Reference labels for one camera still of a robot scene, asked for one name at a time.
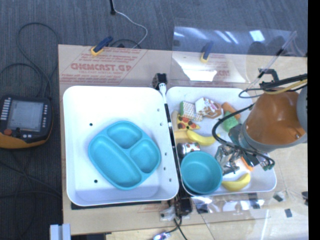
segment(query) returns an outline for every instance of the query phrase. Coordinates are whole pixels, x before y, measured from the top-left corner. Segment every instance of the blue clamp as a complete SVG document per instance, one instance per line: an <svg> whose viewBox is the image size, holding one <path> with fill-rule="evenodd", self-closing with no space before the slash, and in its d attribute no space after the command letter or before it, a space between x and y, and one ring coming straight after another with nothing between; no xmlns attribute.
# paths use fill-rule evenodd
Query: blue clamp
<svg viewBox="0 0 320 240"><path fill-rule="evenodd" d="M201 58L200 61L202 61L203 63L207 63L209 60L209 54L212 50L212 47L214 45L213 41L207 42L206 45L202 48L201 52Z"/></svg>
<svg viewBox="0 0 320 240"><path fill-rule="evenodd" d="M103 39L100 43L98 43L98 45L91 48L91 54L93 56L97 56L98 54L102 53L104 50L103 48L106 47L112 40L112 36L108 36L107 38Z"/></svg>

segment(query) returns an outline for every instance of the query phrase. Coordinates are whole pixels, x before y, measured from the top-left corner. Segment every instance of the blue divided plate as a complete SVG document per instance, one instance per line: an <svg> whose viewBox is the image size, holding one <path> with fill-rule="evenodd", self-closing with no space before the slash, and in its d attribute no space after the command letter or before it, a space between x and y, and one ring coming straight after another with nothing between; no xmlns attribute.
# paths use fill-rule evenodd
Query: blue divided plate
<svg viewBox="0 0 320 240"><path fill-rule="evenodd" d="M182 159L180 171L184 186L195 194L212 194L222 183L223 174L218 161L203 151L188 153Z"/></svg>
<svg viewBox="0 0 320 240"><path fill-rule="evenodd" d="M88 155L103 177L121 190L139 186L161 161L158 146L130 121L115 122L99 132L89 143Z"/></svg>

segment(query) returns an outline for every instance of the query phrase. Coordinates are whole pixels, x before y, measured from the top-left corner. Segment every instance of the blue plate compartment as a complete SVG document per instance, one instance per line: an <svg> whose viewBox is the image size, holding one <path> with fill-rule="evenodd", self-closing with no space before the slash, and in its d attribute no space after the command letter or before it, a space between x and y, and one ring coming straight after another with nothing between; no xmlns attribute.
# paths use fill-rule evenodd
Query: blue plate compartment
<svg viewBox="0 0 320 240"><path fill-rule="evenodd" d="M88 156L103 177L121 190L139 186L161 162L158 146L130 121L115 122L99 132L89 143Z"/></svg>

